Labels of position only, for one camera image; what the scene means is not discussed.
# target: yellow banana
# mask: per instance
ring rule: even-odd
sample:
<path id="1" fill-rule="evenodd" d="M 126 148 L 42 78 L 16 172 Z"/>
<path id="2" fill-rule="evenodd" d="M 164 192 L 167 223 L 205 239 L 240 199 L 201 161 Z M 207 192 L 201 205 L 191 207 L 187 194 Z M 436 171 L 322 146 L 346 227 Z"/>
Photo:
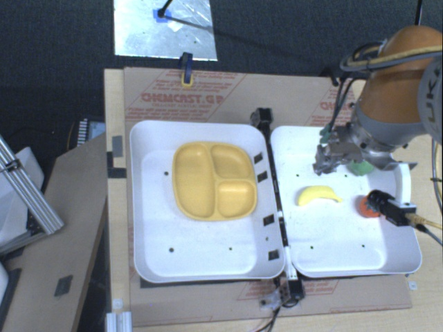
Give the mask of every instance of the yellow banana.
<path id="1" fill-rule="evenodd" d="M 312 185 L 311 187 L 306 187 L 303 192 L 300 193 L 300 196 L 298 196 L 298 205 L 308 204 L 317 198 L 334 199 L 339 203 L 343 200 L 335 194 L 330 186 Z"/>

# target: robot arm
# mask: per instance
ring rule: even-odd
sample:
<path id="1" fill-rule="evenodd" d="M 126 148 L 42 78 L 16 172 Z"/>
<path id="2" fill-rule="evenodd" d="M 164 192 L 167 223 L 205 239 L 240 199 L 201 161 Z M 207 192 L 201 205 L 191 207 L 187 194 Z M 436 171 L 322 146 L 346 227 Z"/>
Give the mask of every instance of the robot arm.
<path id="1" fill-rule="evenodd" d="M 314 163 L 318 175 L 351 161 L 365 160 L 379 169 L 391 169 L 397 164 L 392 152 L 421 134 L 429 133 L 442 143 L 441 45 L 440 32 L 409 26 L 381 46 L 377 59 L 382 62 L 355 63 L 363 65 L 357 70 L 368 69 L 371 74 L 351 122 L 330 129 L 327 144 L 318 146 Z M 432 53 L 411 56 L 408 51 L 414 50 Z M 352 71 L 343 63 L 342 68 Z"/>

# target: black floor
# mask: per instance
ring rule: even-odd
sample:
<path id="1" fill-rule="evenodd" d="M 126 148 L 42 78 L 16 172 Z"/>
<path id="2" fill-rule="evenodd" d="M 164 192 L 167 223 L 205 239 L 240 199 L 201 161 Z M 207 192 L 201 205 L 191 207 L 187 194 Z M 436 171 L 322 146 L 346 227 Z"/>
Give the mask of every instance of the black floor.
<path id="1" fill-rule="evenodd" d="M 219 61 L 195 68 L 319 75 L 326 66 L 339 74 L 355 47 L 414 24 L 417 0 L 210 3 Z M 443 0 L 424 0 L 422 24 L 441 31 L 442 11 Z M 63 154 L 74 122 L 103 116 L 105 68 L 177 67 L 116 57 L 113 43 L 113 0 L 0 0 L 0 134 L 13 150 L 30 146 L 43 167 Z M 102 297 L 96 283 L 91 294 Z"/>

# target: yellow plate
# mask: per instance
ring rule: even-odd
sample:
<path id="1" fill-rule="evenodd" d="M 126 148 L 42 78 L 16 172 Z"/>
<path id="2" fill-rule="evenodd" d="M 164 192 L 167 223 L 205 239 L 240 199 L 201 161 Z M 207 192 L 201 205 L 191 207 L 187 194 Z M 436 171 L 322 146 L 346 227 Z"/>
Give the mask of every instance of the yellow plate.
<path id="1" fill-rule="evenodd" d="M 172 182 L 180 210 L 196 220 L 239 219 L 252 213 L 257 204 L 251 160 L 234 145 L 182 145 L 174 155 Z"/>

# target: silver metal sheet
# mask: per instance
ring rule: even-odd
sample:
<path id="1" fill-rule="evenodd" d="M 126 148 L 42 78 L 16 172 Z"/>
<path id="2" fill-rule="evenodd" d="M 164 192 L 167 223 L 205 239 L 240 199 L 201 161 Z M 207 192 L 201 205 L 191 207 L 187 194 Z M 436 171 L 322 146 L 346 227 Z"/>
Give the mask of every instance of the silver metal sheet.
<path id="1" fill-rule="evenodd" d="M 167 0 L 114 0 L 116 55 L 217 61 L 209 0 L 174 0 L 166 15 L 156 11 Z"/>

